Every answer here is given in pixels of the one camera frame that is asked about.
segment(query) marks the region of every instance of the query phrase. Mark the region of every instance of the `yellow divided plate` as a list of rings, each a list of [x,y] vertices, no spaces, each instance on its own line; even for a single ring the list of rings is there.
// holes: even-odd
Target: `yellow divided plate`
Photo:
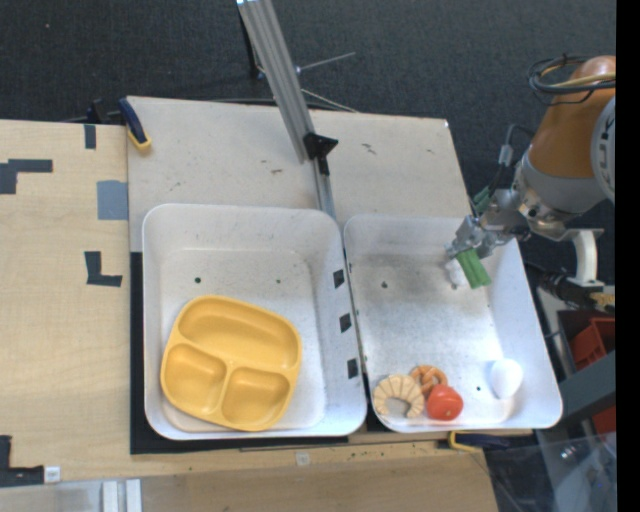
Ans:
[[[286,318],[205,295],[184,306],[162,358],[160,381],[176,408],[211,423],[265,430],[285,413],[302,357]]]

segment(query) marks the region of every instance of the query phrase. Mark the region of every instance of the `white egg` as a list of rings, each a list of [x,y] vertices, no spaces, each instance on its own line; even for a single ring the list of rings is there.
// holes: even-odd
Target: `white egg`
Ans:
[[[522,385],[522,366],[513,359],[499,359],[491,366],[489,381],[498,398],[510,398]]]

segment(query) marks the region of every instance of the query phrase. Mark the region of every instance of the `dark background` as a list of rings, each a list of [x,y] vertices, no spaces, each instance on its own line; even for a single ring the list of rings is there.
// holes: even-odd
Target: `dark background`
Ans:
[[[616,54],[616,1],[274,0],[301,86],[360,112],[444,118],[470,195],[493,177],[509,124],[535,130],[546,107],[536,61]],[[0,118],[61,121],[126,95],[270,98],[249,64],[233,0],[0,0]],[[312,96],[310,102],[320,103]],[[517,154],[528,143],[514,139]],[[599,278],[615,284],[614,206],[574,221],[605,228]],[[575,270],[570,243],[535,237],[525,260]]]

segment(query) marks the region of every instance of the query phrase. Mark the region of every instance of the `red tomato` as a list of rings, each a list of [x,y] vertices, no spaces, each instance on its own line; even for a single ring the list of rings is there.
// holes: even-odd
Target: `red tomato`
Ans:
[[[464,401],[451,386],[436,384],[427,398],[427,415],[434,420],[452,420],[462,412]]]

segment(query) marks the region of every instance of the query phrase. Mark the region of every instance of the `white tray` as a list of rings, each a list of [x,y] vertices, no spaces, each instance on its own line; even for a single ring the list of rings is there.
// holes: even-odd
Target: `white tray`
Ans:
[[[331,217],[311,209],[164,204],[149,211],[142,231],[145,412],[160,435],[317,437],[358,429],[366,398],[355,326],[345,329],[345,315],[352,323],[353,315],[340,230]],[[196,419],[162,393],[160,364],[173,322],[189,300],[207,294],[267,308],[300,333],[296,389],[269,430],[240,432]]]
[[[360,342],[371,390],[416,365],[440,367],[462,395],[457,419],[407,419],[404,409],[381,416],[397,432],[546,428],[562,400],[540,330],[517,243],[482,260],[492,284],[454,289],[444,245],[461,219],[356,215],[345,225]],[[499,400],[489,384],[497,359],[520,363],[524,381]]]

